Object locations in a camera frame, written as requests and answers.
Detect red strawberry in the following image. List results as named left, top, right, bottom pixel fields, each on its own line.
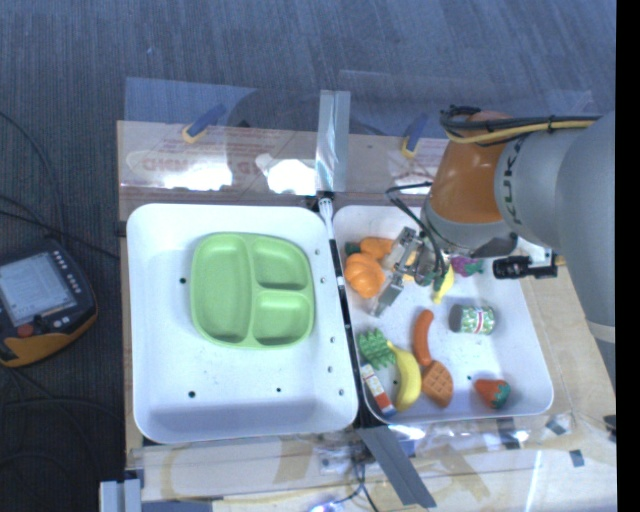
left=473, top=377, right=512, bottom=411

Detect orange pumpkin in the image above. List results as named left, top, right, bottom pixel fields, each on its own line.
left=343, top=252, right=388, bottom=300

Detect green divided plate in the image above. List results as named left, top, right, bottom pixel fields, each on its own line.
left=189, top=231, right=317, bottom=350

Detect white plastic tray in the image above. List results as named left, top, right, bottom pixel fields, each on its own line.
left=125, top=201, right=361, bottom=446
left=331, top=204, right=556, bottom=426

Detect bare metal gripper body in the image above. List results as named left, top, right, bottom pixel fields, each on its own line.
left=408, top=238, right=448, bottom=287

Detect green broccoli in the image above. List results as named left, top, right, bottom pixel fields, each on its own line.
left=355, top=327, right=398, bottom=372

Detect orange carrot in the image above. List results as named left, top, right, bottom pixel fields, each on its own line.
left=344, top=236, right=397, bottom=262

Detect purple grapes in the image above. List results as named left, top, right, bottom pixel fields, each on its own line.
left=449, top=254, right=486, bottom=278

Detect small yellow and green vegetable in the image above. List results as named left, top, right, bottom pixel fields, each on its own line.
left=431, top=264, right=456, bottom=306

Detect yellow banana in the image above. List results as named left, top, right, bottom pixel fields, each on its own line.
left=385, top=340, right=423, bottom=413

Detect green can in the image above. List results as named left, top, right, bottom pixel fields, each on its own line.
left=447, top=303, right=497, bottom=336

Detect brown waffle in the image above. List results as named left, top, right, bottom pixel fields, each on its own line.
left=420, top=360, right=455, bottom=408

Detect orange sausage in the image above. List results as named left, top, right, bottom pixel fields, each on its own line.
left=412, top=308, right=436, bottom=368

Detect black cylinder on white bracket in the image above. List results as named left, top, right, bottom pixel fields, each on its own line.
left=492, top=247, right=559, bottom=281

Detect white and orange carton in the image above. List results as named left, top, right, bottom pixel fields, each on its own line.
left=359, top=363, right=398, bottom=418

